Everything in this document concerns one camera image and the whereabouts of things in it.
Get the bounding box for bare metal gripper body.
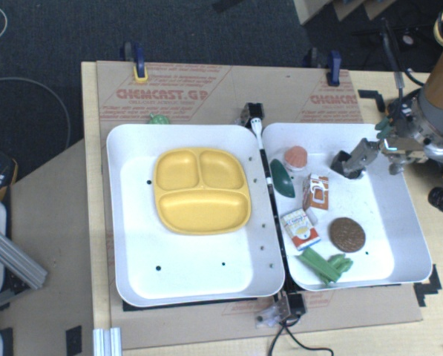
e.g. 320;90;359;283
378;95;443;176

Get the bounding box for orange and white carton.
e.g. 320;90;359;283
301;173;331;212

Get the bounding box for pink shell topped white cup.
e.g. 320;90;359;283
283;145;309;173

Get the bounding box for white plastic tray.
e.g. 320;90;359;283
260;122;433;293
105;123;286;309

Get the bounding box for dark green oval toy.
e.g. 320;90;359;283
269;158;297;200

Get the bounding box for brown round biscuit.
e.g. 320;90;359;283
329;217;367;254

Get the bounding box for thin black and white rod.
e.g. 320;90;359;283
249;118;293;293

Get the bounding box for white and red carton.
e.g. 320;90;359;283
280;208;323;252

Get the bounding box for green bean pods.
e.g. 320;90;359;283
326;254;355;278

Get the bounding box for green celery stick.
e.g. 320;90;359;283
298;246;341;286

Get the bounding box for yellow divided plate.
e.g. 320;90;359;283
152;147;252;237

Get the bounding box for brown cardboard board red print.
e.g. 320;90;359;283
96;60;424;350

